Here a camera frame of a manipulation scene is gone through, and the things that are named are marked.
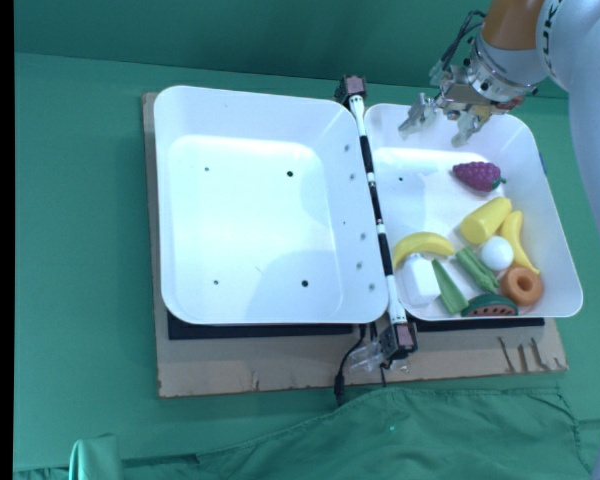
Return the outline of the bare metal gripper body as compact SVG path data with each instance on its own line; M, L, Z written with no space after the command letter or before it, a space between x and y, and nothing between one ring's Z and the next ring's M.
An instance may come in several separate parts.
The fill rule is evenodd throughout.
M480 60L467 60L444 72L437 107L449 119L459 119L463 114L487 119L513 110L525 97L525 86L503 78Z

